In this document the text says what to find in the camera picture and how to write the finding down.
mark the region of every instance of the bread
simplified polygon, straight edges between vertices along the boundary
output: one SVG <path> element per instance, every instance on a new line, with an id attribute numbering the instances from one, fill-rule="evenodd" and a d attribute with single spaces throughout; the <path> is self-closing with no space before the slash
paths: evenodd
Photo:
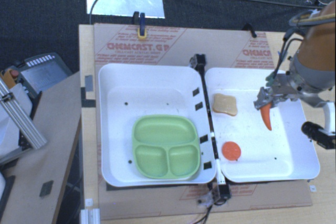
<path id="1" fill-rule="evenodd" d="M 238 113 L 236 98 L 231 95 L 217 93 L 214 95 L 212 109 L 216 113 L 225 113 L 230 116 L 235 116 Z"/>

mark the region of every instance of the black device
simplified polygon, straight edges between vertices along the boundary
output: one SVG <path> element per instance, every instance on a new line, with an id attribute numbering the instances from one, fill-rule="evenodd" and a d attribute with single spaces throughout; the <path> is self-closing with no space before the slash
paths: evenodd
<path id="1" fill-rule="evenodd" d="M 13 79 L 23 85 L 31 99 L 72 74 L 55 52 L 18 61 L 4 72 L 7 70 L 11 70 Z"/>

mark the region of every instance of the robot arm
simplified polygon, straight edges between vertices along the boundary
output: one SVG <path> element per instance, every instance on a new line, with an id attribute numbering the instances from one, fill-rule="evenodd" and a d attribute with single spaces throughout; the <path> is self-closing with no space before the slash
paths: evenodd
<path id="1" fill-rule="evenodd" d="M 274 72 L 266 78 L 266 87 L 261 87 L 255 108 L 262 114 L 287 99 L 304 101 L 314 108 L 323 108 L 325 127 L 305 123 L 302 131 L 317 140 L 325 148 L 335 148 L 335 104 L 321 99 L 318 94 L 335 86 L 335 1 L 318 13 L 308 12 L 291 19 L 293 26 L 284 37 L 284 45 Z M 286 73 L 278 69 L 286 57 L 290 36 L 301 33 L 300 28 L 310 26 L 293 57 Z"/>

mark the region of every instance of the orange toy carrot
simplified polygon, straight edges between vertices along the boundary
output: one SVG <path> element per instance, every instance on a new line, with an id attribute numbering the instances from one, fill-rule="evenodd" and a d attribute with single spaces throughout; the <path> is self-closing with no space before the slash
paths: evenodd
<path id="1" fill-rule="evenodd" d="M 264 124 L 266 125 L 267 129 L 270 131 L 272 131 L 271 119 L 269 116 L 269 111 L 271 109 L 271 106 L 272 104 L 268 103 L 264 105 L 262 108 L 260 108 L 262 120 L 264 121 Z"/>

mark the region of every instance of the green divided plate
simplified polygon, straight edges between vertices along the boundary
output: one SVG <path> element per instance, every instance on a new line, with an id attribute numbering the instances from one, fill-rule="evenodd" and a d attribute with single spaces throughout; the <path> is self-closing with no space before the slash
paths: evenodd
<path id="1" fill-rule="evenodd" d="M 136 167 L 149 178 L 187 178 L 200 166 L 196 127 L 182 116 L 141 117 L 133 126 L 132 149 Z"/>

